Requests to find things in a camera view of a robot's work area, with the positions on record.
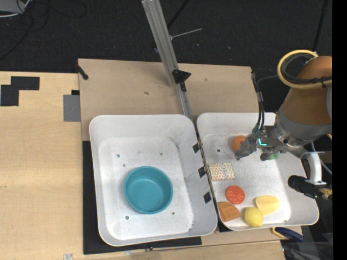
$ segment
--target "black mat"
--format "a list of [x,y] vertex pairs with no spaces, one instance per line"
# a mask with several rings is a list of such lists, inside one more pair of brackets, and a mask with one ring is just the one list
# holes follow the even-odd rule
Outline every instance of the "black mat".
[[83,142],[83,253],[100,254],[135,249],[169,248],[201,245],[201,237],[163,240],[137,245],[110,246],[99,235],[94,187],[91,142]]

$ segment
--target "black tape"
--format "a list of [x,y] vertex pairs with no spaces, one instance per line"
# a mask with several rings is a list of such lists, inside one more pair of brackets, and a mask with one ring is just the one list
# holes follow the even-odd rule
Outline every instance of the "black tape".
[[18,90],[39,90],[40,77],[11,76],[11,86]]
[[205,203],[209,202],[212,199],[210,192],[207,192],[206,194],[204,194],[204,200]]
[[202,178],[206,174],[205,167],[199,168],[198,171],[199,171],[200,178]]
[[1,85],[0,106],[18,106],[20,91],[10,84]]
[[198,152],[199,149],[200,149],[199,143],[194,144],[194,145],[193,145],[193,149],[194,149],[194,152],[195,152],[195,153]]

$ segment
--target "orange fruit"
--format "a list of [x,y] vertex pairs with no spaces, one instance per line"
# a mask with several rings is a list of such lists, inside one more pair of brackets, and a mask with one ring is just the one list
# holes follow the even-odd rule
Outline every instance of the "orange fruit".
[[240,204],[245,200],[245,192],[237,185],[232,185],[226,189],[226,197],[233,204]]
[[232,149],[233,151],[238,151],[241,144],[245,141],[246,137],[243,135],[238,135],[232,140]]

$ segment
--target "red round object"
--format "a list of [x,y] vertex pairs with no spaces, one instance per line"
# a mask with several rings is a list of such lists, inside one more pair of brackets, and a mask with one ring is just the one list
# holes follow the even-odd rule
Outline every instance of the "red round object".
[[245,200],[245,192],[237,185],[232,185],[226,189],[226,197],[233,204],[240,204]]

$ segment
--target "bowl rim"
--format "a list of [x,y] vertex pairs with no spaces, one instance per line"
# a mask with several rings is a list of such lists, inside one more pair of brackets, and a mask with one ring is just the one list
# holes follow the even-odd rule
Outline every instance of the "bowl rim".
[[[161,207],[160,209],[155,210],[155,211],[145,211],[145,210],[140,209],[139,207],[136,207],[136,206],[131,202],[131,200],[130,200],[130,198],[129,198],[129,196],[128,196],[127,190],[126,190],[127,183],[128,183],[128,181],[129,181],[130,177],[131,177],[134,173],[136,173],[136,172],[138,172],[138,171],[140,171],[140,170],[144,170],[144,169],[154,170],[154,171],[160,173],[161,175],[164,176],[164,178],[166,179],[166,181],[168,182],[168,184],[169,184],[169,186],[170,186],[170,198],[168,199],[168,201],[166,202],[166,204],[165,204],[163,207]],[[141,166],[141,167],[134,168],[132,171],[130,171],[130,172],[128,173],[128,175],[126,176],[125,180],[124,180],[124,187],[123,187],[123,189],[124,189],[125,199],[126,199],[126,201],[129,203],[129,205],[130,205],[133,209],[135,209],[136,211],[138,211],[138,212],[140,212],[140,213],[143,213],[143,214],[156,214],[156,213],[162,212],[163,210],[165,210],[165,209],[170,205],[170,203],[171,203],[171,201],[172,201],[172,197],[173,197],[173,195],[174,195],[174,190],[173,190],[173,188],[172,188],[172,182],[171,182],[171,180],[169,179],[169,177],[168,177],[163,171],[161,171],[160,169],[158,169],[158,168],[156,168],[156,167],[152,167],[152,166]]]

